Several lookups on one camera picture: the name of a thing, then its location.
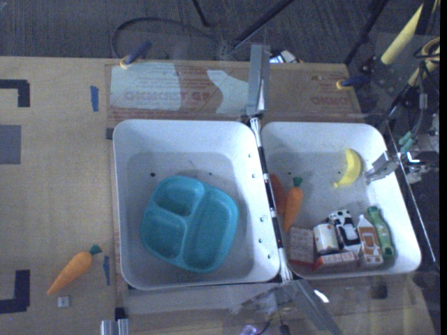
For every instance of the orange box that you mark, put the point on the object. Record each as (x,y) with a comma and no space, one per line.
(336,261)

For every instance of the teal divided plate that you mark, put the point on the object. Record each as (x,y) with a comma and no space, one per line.
(190,222)

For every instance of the black and white cow carton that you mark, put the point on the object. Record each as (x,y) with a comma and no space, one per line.
(345,229)

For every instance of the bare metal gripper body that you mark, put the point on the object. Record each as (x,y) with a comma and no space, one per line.
(417,159)

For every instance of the brown cardboard board red print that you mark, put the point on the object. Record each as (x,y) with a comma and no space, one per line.
(300,93)

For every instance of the orange carrot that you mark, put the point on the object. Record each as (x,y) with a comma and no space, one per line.
(293,202)
(71,269)

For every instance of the white and orange can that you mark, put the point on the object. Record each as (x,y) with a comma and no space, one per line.
(325,238)

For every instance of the small grey square block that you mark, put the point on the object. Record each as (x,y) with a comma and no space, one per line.
(63,301)

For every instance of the yellow banana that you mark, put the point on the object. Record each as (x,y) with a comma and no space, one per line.
(352,169)

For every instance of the white plastic tray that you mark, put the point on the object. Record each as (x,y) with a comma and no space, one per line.
(181,138)
(314,141)

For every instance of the orange and white carton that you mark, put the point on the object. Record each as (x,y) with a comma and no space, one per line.
(369,244)

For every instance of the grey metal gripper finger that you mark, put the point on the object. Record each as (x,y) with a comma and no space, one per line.
(379,174)
(381,160)

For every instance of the green bottle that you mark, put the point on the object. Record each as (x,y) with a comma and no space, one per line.
(382,232)

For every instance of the thin black and white rod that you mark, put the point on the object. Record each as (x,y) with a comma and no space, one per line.
(264,167)

